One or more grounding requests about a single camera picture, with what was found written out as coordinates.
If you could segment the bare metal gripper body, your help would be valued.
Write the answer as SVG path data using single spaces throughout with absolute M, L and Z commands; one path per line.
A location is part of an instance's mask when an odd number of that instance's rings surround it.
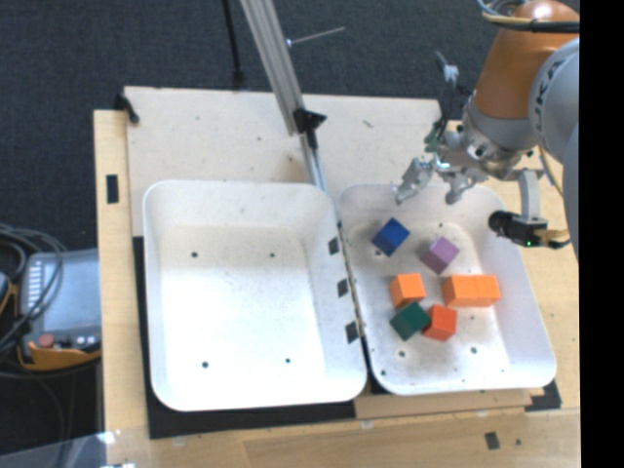
M 435 170 L 443 179 L 515 179 L 530 151 L 528 130 L 458 127 L 435 135 Z

